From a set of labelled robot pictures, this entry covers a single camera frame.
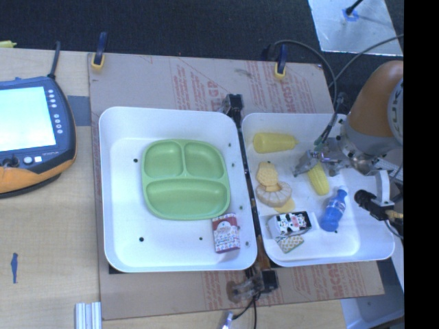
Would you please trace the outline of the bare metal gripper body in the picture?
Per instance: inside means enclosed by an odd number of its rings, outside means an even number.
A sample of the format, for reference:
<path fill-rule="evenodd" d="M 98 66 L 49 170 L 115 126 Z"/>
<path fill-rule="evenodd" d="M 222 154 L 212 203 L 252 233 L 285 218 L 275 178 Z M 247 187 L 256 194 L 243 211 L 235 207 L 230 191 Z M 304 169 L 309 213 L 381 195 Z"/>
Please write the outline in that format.
<path fill-rule="evenodd" d="M 379 170 L 376 167 L 378 160 L 356 148 L 346 136 L 336 136 L 328 138 L 322 146 L 320 162 L 343 162 L 343 169 L 354 169 L 362 175 L 374 175 Z"/>

